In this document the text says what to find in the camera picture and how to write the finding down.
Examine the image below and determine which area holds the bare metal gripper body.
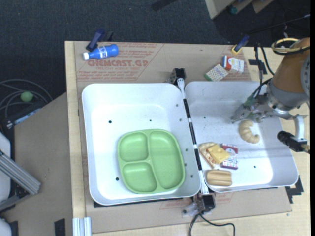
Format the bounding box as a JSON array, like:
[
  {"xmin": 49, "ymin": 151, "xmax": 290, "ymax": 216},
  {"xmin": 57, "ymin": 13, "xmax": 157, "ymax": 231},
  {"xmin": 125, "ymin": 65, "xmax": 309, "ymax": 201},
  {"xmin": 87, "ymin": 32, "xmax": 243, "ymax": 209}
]
[{"xmin": 242, "ymin": 93, "xmax": 297, "ymax": 120}]

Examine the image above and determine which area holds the beige croissant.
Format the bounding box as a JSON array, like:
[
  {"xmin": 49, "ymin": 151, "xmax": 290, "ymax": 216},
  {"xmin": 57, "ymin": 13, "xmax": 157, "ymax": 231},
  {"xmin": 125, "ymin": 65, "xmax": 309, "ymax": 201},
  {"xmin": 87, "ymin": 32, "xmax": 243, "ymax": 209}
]
[{"xmin": 238, "ymin": 119, "xmax": 261, "ymax": 145}]

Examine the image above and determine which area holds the white plastic tray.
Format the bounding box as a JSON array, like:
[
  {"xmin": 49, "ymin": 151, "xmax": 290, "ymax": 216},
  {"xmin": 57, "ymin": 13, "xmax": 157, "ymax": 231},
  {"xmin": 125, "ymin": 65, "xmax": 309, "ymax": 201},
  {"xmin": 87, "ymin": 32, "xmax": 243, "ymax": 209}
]
[
  {"xmin": 81, "ymin": 83, "xmax": 201, "ymax": 206},
  {"xmin": 184, "ymin": 80, "xmax": 299, "ymax": 194}
]

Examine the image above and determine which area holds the yellow cheese wedge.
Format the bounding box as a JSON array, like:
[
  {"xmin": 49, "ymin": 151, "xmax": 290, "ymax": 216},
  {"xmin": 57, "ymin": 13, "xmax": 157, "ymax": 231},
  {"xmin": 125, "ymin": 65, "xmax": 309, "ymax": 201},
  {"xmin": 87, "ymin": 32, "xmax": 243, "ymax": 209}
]
[{"xmin": 207, "ymin": 144, "xmax": 230, "ymax": 165}]

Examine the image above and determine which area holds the colourful patterned packet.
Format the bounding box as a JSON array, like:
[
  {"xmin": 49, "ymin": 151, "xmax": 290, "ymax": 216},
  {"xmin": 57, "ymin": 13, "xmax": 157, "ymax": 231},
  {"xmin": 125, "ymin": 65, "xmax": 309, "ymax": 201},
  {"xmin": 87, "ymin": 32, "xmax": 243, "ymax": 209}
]
[{"xmin": 204, "ymin": 63, "xmax": 230, "ymax": 82}]

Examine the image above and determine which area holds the red and white carton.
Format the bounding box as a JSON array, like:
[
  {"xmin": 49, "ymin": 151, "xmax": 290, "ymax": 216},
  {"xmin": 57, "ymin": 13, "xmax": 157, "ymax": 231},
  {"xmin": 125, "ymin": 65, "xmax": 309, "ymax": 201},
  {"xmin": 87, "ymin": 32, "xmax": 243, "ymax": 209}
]
[{"xmin": 220, "ymin": 143, "xmax": 239, "ymax": 170}]

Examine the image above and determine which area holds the pizza slice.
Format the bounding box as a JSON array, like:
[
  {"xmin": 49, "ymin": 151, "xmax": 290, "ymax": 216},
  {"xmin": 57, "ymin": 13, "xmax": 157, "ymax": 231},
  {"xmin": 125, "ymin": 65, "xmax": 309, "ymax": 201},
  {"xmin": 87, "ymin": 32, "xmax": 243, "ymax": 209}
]
[{"xmin": 198, "ymin": 141, "xmax": 217, "ymax": 170}]

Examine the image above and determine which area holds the white and orange carton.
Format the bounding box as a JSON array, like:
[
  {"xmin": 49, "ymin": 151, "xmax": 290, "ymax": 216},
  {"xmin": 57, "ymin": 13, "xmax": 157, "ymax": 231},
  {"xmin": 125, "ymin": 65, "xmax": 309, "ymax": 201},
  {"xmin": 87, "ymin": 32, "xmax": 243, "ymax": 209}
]
[{"xmin": 221, "ymin": 55, "xmax": 245, "ymax": 74}]

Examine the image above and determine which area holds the thin black and white rod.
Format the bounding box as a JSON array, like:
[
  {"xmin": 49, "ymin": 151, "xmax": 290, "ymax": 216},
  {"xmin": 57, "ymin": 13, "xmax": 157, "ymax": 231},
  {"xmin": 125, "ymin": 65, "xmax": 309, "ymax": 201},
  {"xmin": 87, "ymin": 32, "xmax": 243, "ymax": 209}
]
[{"xmin": 177, "ymin": 78, "xmax": 205, "ymax": 194}]

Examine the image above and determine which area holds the hot dog bun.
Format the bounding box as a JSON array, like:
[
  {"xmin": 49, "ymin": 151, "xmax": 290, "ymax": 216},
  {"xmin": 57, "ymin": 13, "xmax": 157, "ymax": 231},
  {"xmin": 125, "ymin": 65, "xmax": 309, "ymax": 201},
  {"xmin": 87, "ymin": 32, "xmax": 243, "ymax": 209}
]
[{"xmin": 205, "ymin": 169, "xmax": 233, "ymax": 187}]

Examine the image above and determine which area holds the green divided plate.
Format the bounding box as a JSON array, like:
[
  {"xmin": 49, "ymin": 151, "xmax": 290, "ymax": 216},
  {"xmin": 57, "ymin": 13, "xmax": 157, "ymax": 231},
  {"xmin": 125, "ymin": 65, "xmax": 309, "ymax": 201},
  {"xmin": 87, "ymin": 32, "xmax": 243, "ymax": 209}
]
[{"xmin": 117, "ymin": 128, "xmax": 186, "ymax": 195}]

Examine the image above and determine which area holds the brown cardboard board red print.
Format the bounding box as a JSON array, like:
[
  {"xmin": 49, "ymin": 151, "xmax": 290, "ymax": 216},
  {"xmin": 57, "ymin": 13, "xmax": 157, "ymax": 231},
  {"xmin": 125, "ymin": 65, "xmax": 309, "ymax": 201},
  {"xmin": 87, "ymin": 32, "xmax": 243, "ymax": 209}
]
[{"xmin": 73, "ymin": 41, "xmax": 293, "ymax": 234}]

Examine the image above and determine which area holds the blue bottle with white cap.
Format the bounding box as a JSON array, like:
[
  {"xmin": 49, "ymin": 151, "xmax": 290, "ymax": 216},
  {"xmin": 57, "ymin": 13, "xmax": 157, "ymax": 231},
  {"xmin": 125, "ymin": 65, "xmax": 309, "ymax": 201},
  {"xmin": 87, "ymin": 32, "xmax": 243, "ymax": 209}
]
[{"xmin": 82, "ymin": 43, "xmax": 120, "ymax": 61}]

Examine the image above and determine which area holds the black cylinder on white bracket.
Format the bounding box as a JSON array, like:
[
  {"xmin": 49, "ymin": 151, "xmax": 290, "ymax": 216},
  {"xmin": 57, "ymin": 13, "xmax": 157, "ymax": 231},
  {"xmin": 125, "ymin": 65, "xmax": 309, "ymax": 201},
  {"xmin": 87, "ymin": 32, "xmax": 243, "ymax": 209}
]
[{"xmin": 277, "ymin": 114, "xmax": 308, "ymax": 153}]

